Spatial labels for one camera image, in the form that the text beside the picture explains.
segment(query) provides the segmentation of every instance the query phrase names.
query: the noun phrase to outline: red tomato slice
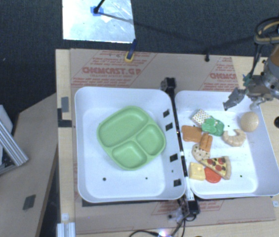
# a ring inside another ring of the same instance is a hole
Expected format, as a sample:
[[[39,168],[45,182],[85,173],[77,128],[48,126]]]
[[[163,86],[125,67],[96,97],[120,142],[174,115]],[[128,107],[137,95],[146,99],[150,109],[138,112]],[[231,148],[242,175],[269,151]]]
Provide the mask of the red tomato slice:
[[[207,182],[215,184],[222,179],[222,177],[219,174],[217,174],[215,171],[211,170],[208,167],[206,167],[204,171],[205,171],[205,179],[207,180]]]

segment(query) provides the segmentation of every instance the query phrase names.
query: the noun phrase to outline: toy pizza slice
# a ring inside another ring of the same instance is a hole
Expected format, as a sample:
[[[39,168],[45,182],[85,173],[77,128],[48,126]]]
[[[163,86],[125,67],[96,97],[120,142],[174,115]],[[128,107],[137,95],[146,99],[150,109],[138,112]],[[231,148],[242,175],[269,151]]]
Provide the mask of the toy pizza slice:
[[[230,160],[228,156],[205,159],[205,160],[201,160],[200,163],[215,171],[222,178],[226,180],[230,179],[230,175],[232,173],[232,166],[230,164]]]

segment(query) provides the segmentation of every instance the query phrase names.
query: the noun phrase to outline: egg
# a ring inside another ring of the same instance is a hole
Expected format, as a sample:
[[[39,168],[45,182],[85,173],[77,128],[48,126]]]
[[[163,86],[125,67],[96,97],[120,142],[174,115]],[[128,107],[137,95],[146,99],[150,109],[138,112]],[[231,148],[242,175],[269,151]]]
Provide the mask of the egg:
[[[254,112],[247,112],[240,119],[240,126],[245,132],[253,132],[259,125],[258,115]]]

